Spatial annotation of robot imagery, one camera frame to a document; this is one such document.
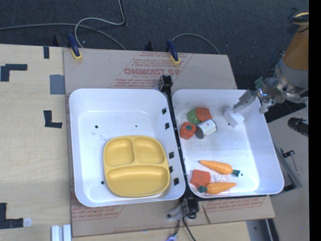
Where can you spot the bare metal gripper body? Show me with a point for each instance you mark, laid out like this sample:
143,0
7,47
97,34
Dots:
281,90

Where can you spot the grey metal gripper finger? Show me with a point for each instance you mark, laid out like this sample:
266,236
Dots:
266,106
245,101

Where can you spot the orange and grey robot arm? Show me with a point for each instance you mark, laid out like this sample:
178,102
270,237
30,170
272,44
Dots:
298,49

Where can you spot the white block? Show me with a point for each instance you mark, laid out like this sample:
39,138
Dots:
233,118

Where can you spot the small white can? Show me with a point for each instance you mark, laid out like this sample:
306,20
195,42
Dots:
208,128

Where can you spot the white plastic tray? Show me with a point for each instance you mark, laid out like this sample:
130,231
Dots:
100,174
240,149

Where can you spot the orange toy pepper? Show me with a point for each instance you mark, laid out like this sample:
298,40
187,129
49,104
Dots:
186,132

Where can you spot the orange carrot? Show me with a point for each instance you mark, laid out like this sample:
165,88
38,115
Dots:
219,187
217,166

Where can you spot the thin black rod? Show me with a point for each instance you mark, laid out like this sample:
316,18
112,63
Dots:
178,144

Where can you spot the yellow divided plate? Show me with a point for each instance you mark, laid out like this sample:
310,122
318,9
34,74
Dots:
137,178

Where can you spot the brown cardboard board red print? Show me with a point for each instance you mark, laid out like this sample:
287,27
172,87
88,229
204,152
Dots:
105,69

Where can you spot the black cylinder on white bracket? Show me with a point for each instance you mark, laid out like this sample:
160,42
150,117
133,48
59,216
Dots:
299,126

